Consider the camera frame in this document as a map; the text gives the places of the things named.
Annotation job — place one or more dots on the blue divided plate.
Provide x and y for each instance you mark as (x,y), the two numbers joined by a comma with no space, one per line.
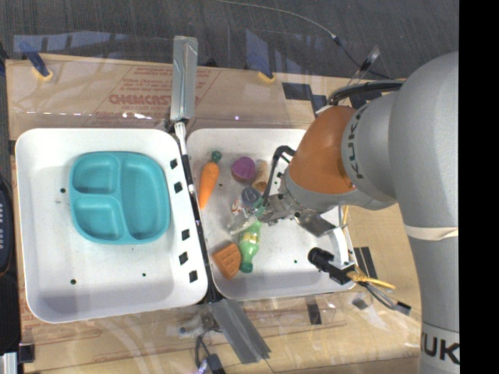
(144,197)

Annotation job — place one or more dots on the clear plastic bottle, grey cap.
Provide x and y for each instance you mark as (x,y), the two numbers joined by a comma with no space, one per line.
(249,196)

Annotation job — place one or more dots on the purple grapes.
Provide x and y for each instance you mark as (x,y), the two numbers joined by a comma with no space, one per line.
(243,168)

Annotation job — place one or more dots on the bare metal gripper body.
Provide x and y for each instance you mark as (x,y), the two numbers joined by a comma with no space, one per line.
(281,208)

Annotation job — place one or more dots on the orange waffle biscuit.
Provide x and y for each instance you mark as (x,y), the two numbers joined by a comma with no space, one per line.
(227,260)

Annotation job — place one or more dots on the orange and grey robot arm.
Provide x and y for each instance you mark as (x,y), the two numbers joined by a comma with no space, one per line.
(425,138)

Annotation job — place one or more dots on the black cylinder on white bracket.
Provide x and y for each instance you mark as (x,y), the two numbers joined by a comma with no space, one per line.
(320,258)

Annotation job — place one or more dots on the tan cone biscuit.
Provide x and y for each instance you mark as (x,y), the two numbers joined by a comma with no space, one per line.
(261,175)

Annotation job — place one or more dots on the brown cardboard board, red print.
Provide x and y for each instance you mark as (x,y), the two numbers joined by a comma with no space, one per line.
(117,80)

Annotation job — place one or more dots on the orange carrot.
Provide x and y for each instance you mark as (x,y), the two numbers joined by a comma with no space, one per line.
(208,179)

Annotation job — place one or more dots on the green bottle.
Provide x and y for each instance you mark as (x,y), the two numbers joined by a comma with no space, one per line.
(249,244)

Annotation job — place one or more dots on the white plastic tray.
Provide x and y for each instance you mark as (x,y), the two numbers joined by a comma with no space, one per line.
(105,279)
(284,248)

